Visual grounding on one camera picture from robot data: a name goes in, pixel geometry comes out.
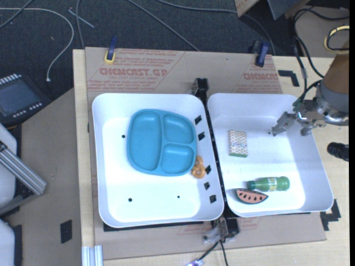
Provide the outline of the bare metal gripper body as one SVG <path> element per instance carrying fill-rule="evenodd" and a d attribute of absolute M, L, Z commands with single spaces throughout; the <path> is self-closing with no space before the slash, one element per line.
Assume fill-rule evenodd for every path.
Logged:
<path fill-rule="evenodd" d="M 296 119 L 312 126 L 349 125 L 348 114 L 335 109 L 326 101 L 304 100 L 296 111 Z"/>

